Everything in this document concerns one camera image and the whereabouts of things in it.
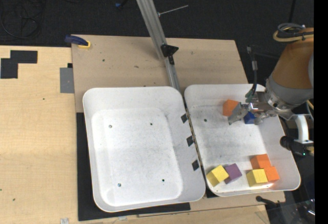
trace black clamp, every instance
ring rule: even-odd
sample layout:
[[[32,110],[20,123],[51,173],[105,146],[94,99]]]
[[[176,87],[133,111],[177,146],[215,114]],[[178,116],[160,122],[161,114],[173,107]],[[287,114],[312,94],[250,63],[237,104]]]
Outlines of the black clamp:
[[[178,51],[178,47],[176,46],[169,46],[169,45],[161,45],[160,46],[163,56],[169,58],[170,64],[174,65],[174,59],[173,59],[173,54]]]

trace blue block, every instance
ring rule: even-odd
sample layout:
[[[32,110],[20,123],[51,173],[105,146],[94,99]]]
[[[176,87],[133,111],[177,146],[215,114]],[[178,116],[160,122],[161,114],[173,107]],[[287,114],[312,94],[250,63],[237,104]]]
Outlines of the blue block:
[[[254,124],[255,115],[251,112],[248,112],[246,116],[244,116],[245,124]]]

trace black floor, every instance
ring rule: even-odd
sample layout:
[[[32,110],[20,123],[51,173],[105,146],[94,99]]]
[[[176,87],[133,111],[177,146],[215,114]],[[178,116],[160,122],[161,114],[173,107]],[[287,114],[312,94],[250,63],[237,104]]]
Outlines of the black floor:
[[[115,6],[125,0],[0,0],[2,45],[69,46],[67,34],[149,36],[136,0],[128,0],[122,10]],[[247,45],[258,55],[258,83],[273,71],[286,44],[272,35],[282,23],[314,26],[314,0],[154,0],[158,12],[180,6],[186,8],[164,14],[160,21],[166,37],[231,39],[249,83],[253,71]],[[314,191],[314,158],[300,159],[303,177],[298,200],[311,199]]]

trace white tray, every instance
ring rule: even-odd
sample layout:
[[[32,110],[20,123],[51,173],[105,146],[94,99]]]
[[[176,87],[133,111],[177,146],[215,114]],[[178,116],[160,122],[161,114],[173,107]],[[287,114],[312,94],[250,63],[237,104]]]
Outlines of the white tray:
[[[192,85],[185,90],[185,99],[198,145],[205,174],[218,165],[236,163],[242,176],[234,182],[224,181],[209,189],[218,196],[248,193],[295,190],[300,185],[300,175],[291,151],[280,145],[284,132],[278,116],[265,118],[263,123],[247,125],[243,120],[229,126],[228,117],[222,114],[227,99],[245,103],[245,94],[252,85]],[[257,91],[264,87],[257,86]],[[276,167],[280,180],[271,185],[250,188],[246,173],[252,169],[250,158],[268,154]]]
[[[106,212],[196,201],[206,184],[181,94],[93,88],[83,97],[95,203]]]

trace wooden table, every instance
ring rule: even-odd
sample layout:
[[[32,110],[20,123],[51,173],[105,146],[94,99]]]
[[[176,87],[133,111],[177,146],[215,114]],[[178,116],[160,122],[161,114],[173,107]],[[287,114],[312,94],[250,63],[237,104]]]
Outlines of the wooden table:
[[[81,37],[92,43],[89,50],[75,45],[0,47],[0,58],[9,58],[11,50],[38,51],[37,64],[18,64],[18,78],[0,79],[0,223],[121,220],[78,221],[76,112],[83,111],[81,97],[95,85],[163,86],[169,81],[149,37]],[[189,84],[247,83],[234,41],[169,38],[168,43],[180,48],[175,62],[182,90]],[[59,69],[72,62],[75,94],[61,93]],[[139,75],[131,77],[136,71]],[[265,197],[284,202],[280,191]],[[122,219],[128,223],[263,223],[267,218],[265,206],[254,194],[204,197],[190,204],[188,212]]]

